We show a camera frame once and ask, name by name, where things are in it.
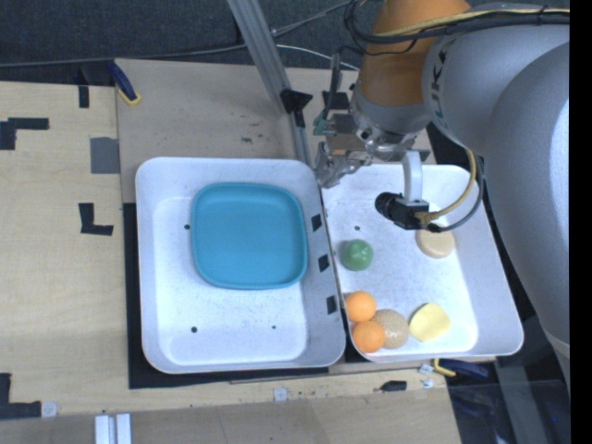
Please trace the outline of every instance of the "blue tray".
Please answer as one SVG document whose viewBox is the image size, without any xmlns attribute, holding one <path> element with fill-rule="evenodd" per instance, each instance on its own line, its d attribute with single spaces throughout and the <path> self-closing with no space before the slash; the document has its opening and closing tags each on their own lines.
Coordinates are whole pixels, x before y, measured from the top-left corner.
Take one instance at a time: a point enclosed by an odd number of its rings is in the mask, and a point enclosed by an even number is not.
<svg viewBox="0 0 592 444">
<path fill-rule="evenodd" d="M 200 190 L 191 206 L 191 247 L 202 278 L 223 288 L 285 288 L 307 267 L 300 203 L 267 184 L 217 183 Z"/>
</svg>

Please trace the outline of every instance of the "white cable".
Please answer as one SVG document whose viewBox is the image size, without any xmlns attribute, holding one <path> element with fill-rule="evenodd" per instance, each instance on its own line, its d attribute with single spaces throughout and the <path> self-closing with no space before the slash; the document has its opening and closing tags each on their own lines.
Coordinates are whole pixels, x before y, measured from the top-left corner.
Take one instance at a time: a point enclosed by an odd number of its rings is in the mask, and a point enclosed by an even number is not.
<svg viewBox="0 0 592 444">
<path fill-rule="evenodd" d="M 276 44 L 276 46 L 281 49 L 293 49 L 295 51 L 303 51 L 304 53 L 308 53 L 310 55 L 323 57 L 324 59 L 328 59 L 329 61 L 331 60 L 330 55 L 323 55 L 322 53 L 317 53 L 316 51 L 313 51 L 312 49 L 301 48 L 298 46 L 288 46 L 286 44 Z M 352 70 L 360 70 L 356 66 L 352 66 L 351 64 L 348 64 L 348 63 L 341 62 L 341 65 L 346 68 L 352 69 Z"/>
</svg>

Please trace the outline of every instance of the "black cable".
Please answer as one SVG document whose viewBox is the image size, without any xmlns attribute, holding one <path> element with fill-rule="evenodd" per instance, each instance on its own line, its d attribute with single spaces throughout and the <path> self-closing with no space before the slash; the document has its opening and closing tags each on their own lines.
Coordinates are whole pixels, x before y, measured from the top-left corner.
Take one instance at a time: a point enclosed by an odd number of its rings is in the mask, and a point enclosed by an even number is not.
<svg viewBox="0 0 592 444">
<path fill-rule="evenodd" d="M 483 167 L 481 166 L 481 161 L 478 158 L 476 158 L 476 160 L 475 160 L 475 167 L 476 167 L 475 179 L 477 181 L 479 193 L 477 194 L 475 204 L 473 205 L 471 210 L 461 220 L 459 220 L 453 224 L 450 224 L 449 226 L 441 227 L 438 224 L 430 223 L 427 225 L 427 230 L 429 230 L 430 232 L 435 232 L 435 233 L 453 230 L 454 228 L 460 227 L 462 224 L 464 224 L 467 220 L 469 220 L 475 214 L 475 212 L 479 208 L 479 205 L 481 205 L 481 201 L 483 201 L 483 191 L 485 190 L 484 181 L 483 181 Z"/>
</svg>

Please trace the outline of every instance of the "toy orange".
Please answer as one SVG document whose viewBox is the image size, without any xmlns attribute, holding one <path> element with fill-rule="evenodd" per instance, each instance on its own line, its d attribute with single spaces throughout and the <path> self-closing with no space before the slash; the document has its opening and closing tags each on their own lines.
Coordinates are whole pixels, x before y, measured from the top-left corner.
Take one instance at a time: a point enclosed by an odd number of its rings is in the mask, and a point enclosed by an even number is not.
<svg viewBox="0 0 592 444">
<path fill-rule="evenodd" d="M 351 339 L 361 353 L 376 352 L 385 344 L 385 329 L 375 321 L 359 322 L 351 332 Z"/>
<path fill-rule="evenodd" d="M 345 298 L 345 312 L 353 322 L 369 321 L 376 312 L 374 296 L 366 291 L 355 291 Z"/>
</svg>

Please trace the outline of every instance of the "black mat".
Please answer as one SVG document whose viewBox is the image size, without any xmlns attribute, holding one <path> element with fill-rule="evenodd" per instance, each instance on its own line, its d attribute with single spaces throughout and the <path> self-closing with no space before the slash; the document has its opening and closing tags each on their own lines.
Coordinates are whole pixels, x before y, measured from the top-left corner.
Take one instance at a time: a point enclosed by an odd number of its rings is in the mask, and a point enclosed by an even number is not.
<svg viewBox="0 0 592 444">
<path fill-rule="evenodd" d="M 138 230 L 135 203 L 124 204 L 123 221 L 126 262 L 128 366 L 130 389 L 183 387 L 217 381 L 246 380 L 270 377 L 280 378 L 292 376 L 319 376 L 328 373 L 328 368 L 326 367 L 315 367 L 170 375 L 152 367 L 144 356 L 142 350 L 140 271 L 138 264 Z"/>
</svg>

